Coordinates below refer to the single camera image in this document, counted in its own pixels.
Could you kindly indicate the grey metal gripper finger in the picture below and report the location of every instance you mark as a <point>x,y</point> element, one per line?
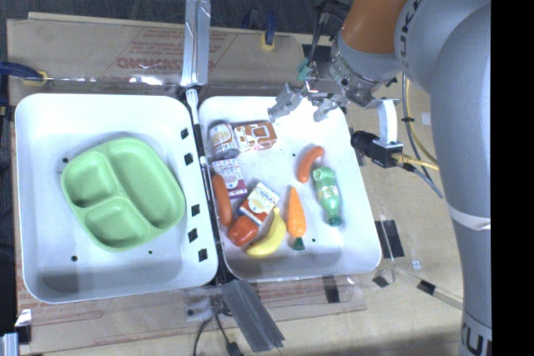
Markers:
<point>285,101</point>
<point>325,107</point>

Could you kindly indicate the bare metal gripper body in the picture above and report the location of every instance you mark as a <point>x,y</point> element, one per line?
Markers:
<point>334,83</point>

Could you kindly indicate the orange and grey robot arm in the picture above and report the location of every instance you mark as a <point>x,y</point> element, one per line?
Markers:
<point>454,54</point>

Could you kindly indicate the orange sausage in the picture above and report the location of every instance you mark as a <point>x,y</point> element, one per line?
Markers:
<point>308,162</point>
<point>222,200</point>

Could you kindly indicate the small white and orange can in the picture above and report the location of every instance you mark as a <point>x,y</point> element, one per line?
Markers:
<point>223,139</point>

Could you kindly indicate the green plastic bottle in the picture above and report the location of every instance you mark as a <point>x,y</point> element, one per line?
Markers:
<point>327,194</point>

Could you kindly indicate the thin black and white rod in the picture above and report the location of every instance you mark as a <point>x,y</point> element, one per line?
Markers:
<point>199,137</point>

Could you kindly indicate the pink and white carton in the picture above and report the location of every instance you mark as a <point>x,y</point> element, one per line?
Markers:
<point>229,177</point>

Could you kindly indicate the white and orange juice carton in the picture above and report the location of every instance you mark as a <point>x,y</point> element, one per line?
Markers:
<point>259,202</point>

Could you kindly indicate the orange carrot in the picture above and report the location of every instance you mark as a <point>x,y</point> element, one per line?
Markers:
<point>296,217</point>

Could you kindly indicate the yellow banana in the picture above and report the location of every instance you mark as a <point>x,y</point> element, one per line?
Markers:
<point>271,239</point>

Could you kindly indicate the white plastic tray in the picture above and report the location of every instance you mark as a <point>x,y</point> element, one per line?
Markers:
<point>354,246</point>
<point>46,179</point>

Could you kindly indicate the brown cardboard board red print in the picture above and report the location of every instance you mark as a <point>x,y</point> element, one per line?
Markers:
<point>125,50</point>

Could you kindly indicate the green divided plate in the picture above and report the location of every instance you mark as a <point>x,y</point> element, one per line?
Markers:
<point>125,192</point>

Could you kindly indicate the black cylinder on white bracket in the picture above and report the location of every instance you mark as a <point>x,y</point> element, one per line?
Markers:
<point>386,152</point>

